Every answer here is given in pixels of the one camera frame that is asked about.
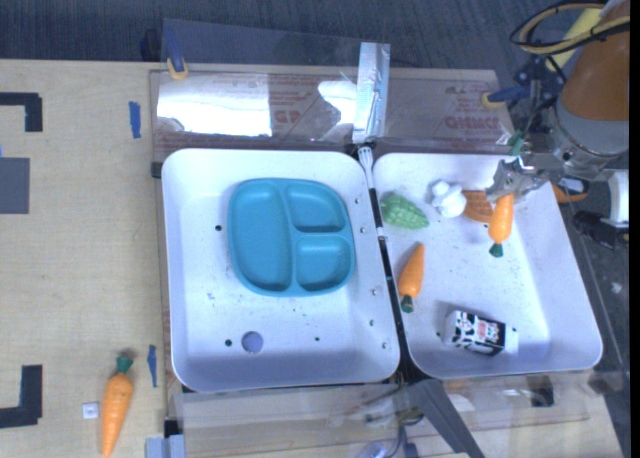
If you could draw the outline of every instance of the orange carrot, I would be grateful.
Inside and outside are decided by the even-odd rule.
[[[413,299],[420,294],[423,278],[424,245],[418,243],[398,279],[398,292],[402,296],[400,307],[404,312],[413,312]]]
[[[133,360],[123,355],[117,359],[118,372],[107,382],[102,401],[102,456],[113,452],[133,394],[133,383],[126,375]]]
[[[493,209],[493,214],[489,221],[489,236],[494,243],[489,253],[494,257],[502,257],[502,243],[511,234],[514,200],[513,193],[503,195],[497,200],[496,207]]]

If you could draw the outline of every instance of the black corner marking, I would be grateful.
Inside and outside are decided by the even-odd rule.
[[[0,409],[0,428],[17,428],[38,424],[42,417],[42,366],[22,366],[20,403]]]
[[[0,106],[24,106],[24,130],[42,132],[42,97],[31,92],[0,92]]]

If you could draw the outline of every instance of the wooden table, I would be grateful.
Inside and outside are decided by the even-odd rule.
[[[37,92],[44,107],[43,132],[26,133],[23,108],[0,106],[3,157],[28,157],[31,168],[29,214],[0,215],[0,407],[18,404],[21,366],[44,371],[42,418],[0,429],[0,457],[99,456],[100,419],[84,419],[83,404],[101,399],[123,350],[135,359],[135,392],[113,456],[144,456],[145,439],[162,434],[167,399],[149,118],[149,73],[159,68],[0,61],[0,92]],[[129,102],[140,105],[140,138],[132,135]],[[157,388],[149,345],[157,348]],[[583,421],[474,437],[494,457],[621,456],[604,400],[586,396],[585,407]],[[418,443],[424,455],[448,452],[439,436]]]

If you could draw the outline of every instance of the blue plate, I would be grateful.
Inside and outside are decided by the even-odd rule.
[[[325,294],[355,268],[351,223],[338,194],[300,179],[253,179],[229,201],[229,251],[243,285],[271,296]]]

